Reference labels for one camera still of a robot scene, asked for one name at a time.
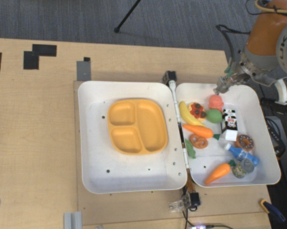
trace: orange carrot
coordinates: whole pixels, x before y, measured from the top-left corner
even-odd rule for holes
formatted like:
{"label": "orange carrot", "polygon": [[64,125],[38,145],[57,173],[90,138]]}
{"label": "orange carrot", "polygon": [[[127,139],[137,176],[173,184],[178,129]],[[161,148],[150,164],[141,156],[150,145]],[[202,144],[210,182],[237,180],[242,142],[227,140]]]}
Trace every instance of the orange carrot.
{"label": "orange carrot", "polygon": [[205,184],[209,184],[215,181],[216,179],[219,179],[220,177],[227,175],[230,172],[230,170],[231,170],[230,165],[227,163],[219,165],[205,180]]}
{"label": "orange carrot", "polygon": [[204,138],[211,138],[213,137],[213,131],[210,128],[200,126],[200,125],[182,125],[185,129],[195,133],[196,135],[199,135]]}

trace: white tray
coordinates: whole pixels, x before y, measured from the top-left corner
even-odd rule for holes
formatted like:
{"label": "white tray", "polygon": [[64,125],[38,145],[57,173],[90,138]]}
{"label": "white tray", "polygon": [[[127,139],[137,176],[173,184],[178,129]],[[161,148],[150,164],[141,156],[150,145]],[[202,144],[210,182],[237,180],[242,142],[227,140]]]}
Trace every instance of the white tray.
{"label": "white tray", "polygon": [[[178,101],[199,102],[206,110],[208,109],[209,97],[214,94],[215,84],[183,83],[176,89]],[[244,178],[236,178],[232,172],[228,175],[205,185],[207,176],[221,163],[234,159],[229,151],[223,150],[227,141],[221,138],[208,139],[208,146],[205,149],[195,149],[196,159],[189,157],[191,175],[195,183],[202,187],[230,187],[243,185],[275,184],[279,181],[281,172],[278,161],[272,146],[272,142],[266,127],[264,116],[255,91],[245,85],[233,86],[225,94],[220,95],[226,109],[236,111],[237,126],[239,134],[246,134],[252,137],[255,148],[251,153],[260,159],[253,173]],[[213,124],[204,121],[206,127],[213,130],[214,134],[221,133],[220,124]],[[189,138],[191,132],[183,129],[184,137]]]}
{"label": "white tray", "polygon": [[[215,84],[184,83],[177,87],[179,101],[199,102],[208,107],[208,98]],[[130,191],[175,190],[186,184],[187,174],[181,138],[170,89],[160,83],[85,82],[78,90],[82,150],[83,184],[90,192],[116,193]],[[280,179],[280,168],[264,121],[256,93],[248,86],[233,86],[221,95],[226,108],[236,110],[238,131],[255,142],[253,154],[260,159],[254,172],[242,179],[232,173],[206,187],[229,187],[274,184]],[[168,131],[168,144],[152,155],[125,155],[111,144],[107,111],[122,99],[146,98],[156,102],[163,111]],[[214,133],[220,126],[205,121]],[[184,130],[185,138],[190,132]],[[233,159],[221,148],[223,140],[208,139],[209,145],[196,150],[196,159],[189,157],[191,175],[200,186],[216,166]]]}

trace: gray carpet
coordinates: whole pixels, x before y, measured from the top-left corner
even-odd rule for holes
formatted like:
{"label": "gray carpet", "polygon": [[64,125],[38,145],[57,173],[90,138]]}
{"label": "gray carpet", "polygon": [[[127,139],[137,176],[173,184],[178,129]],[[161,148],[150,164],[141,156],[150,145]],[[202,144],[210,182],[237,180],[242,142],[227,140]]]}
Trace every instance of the gray carpet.
{"label": "gray carpet", "polygon": [[[142,0],[121,32],[114,33],[135,1],[0,0],[0,37],[225,50],[228,57],[228,46],[215,25],[250,31],[256,20],[246,12],[246,0]],[[243,48],[246,36],[230,38],[236,52]],[[272,76],[285,74],[278,69]],[[249,84],[259,97],[277,96],[274,87],[261,90]],[[287,115],[277,116],[287,135]]]}

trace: table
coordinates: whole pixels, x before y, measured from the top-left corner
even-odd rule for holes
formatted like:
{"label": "table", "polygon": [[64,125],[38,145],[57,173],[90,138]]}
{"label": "table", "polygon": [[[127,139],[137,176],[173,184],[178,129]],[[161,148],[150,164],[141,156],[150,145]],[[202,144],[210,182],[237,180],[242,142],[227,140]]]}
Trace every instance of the table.
{"label": "table", "polygon": [[[33,44],[56,45],[57,55],[40,56],[39,70],[24,70],[24,51]],[[92,80],[159,82],[171,70],[178,83],[215,83],[227,65],[223,51],[0,39],[0,53],[0,229],[62,228],[63,214],[78,210],[84,229],[184,227],[182,215],[169,214],[166,206],[180,191],[102,198],[81,191],[76,62],[91,59]],[[266,186],[196,188],[202,205],[189,214],[192,223],[271,228],[259,206],[262,198],[270,201]]]}

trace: yellow banana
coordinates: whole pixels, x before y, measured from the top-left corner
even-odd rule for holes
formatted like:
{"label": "yellow banana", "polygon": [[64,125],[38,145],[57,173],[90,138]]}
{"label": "yellow banana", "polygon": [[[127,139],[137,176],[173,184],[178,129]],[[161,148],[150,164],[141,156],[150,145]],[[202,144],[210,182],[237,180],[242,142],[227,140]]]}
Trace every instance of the yellow banana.
{"label": "yellow banana", "polygon": [[183,118],[183,120],[185,122],[187,122],[190,125],[201,125],[201,126],[205,126],[204,124],[202,124],[198,119],[196,119],[193,115],[191,115],[190,111],[187,108],[187,105],[184,101],[181,101],[179,104],[179,108],[180,108],[180,113],[181,113],[181,117]]}

